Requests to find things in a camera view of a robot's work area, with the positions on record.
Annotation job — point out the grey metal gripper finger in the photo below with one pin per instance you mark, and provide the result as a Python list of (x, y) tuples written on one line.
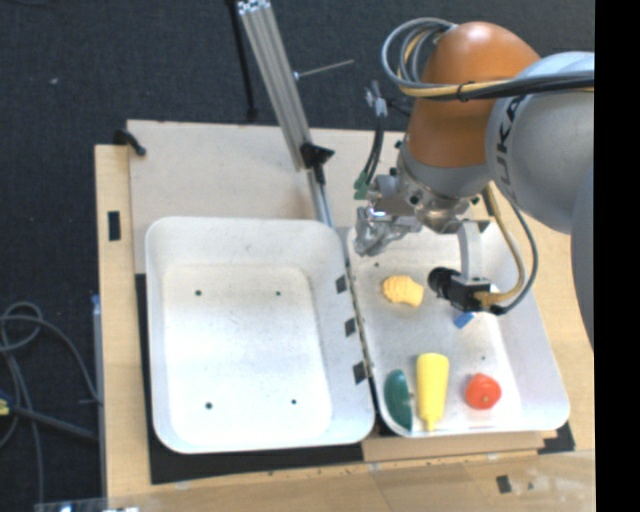
[(397, 230), (365, 235)]

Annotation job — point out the blue cube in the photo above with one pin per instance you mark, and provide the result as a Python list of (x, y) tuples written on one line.
[(464, 320)]

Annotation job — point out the yellow toy biscuit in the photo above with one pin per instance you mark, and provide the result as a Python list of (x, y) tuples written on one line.
[(401, 291)]

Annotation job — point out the green toy vegetable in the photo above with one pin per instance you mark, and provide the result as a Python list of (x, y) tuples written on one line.
[(398, 400)]

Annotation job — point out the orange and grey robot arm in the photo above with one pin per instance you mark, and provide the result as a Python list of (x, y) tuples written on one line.
[(470, 115)]

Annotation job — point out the yellow toy bottle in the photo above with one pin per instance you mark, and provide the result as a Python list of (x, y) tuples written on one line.
[(432, 385)]

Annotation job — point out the pale wood board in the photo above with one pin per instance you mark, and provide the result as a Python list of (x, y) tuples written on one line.
[(117, 350)]

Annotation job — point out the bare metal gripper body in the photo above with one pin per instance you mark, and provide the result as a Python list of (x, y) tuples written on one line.
[(407, 200)]

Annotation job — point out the black cylinder on white bracket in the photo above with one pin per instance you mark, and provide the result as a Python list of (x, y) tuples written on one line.
[(462, 287)]

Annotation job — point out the red toy tomato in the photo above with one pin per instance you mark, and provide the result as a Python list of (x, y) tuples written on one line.
[(482, 391)]

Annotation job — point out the white plastic tray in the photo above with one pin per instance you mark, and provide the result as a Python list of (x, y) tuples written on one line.
[(240, 350), (450, 345)]

